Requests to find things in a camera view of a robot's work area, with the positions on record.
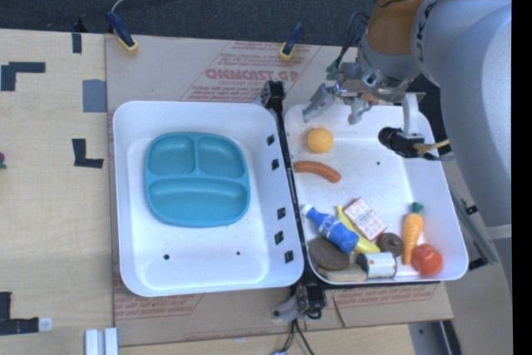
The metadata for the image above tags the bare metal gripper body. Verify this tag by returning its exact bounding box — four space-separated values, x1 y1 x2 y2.
334 61 411 106

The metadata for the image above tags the yellow ball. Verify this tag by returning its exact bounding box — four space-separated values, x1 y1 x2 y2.
306 126 335 155

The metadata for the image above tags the orange sausage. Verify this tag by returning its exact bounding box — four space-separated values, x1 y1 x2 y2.
293 160 342 185

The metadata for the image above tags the white plastic tray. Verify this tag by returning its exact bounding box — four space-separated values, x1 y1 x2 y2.
283 101 470 286
111 100 306 298

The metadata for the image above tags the thin black and white rod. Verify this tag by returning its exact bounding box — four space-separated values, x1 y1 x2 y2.
272 95 318 293

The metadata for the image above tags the white and red carton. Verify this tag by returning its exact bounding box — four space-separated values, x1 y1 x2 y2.
342 197 388 243

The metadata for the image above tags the blue bottle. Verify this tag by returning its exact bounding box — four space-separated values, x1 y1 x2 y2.
300 203 361 254

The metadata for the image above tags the orange carrot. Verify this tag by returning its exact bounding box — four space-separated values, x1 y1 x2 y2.
401 201 426 266

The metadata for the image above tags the yellow banana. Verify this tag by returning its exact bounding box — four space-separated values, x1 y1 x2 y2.
334 205 382 255

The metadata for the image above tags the brown doughnut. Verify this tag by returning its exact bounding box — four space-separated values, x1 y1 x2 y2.
376 232 406 259

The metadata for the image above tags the blue divided plate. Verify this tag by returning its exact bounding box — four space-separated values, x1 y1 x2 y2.
143 131 252 229

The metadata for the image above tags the round brown biscuit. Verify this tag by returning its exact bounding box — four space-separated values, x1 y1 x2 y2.
308 236 352 273

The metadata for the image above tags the brown cardboard board red print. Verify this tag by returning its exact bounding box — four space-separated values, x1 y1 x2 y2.
104 32 455 347

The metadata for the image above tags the small white can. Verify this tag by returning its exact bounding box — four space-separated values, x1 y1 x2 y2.
356 251 398 281

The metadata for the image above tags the red pepper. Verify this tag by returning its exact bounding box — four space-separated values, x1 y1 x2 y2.
411 243 445 277

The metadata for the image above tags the tan bread slice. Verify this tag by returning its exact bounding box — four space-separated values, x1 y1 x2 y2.
316 263 368 284

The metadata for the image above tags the black block with thin wires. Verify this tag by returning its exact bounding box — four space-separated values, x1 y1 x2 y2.
260 80 288 110
271 283 328 323

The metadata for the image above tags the black cylinder on white bracket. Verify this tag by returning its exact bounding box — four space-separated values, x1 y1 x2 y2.
377 92 426 160

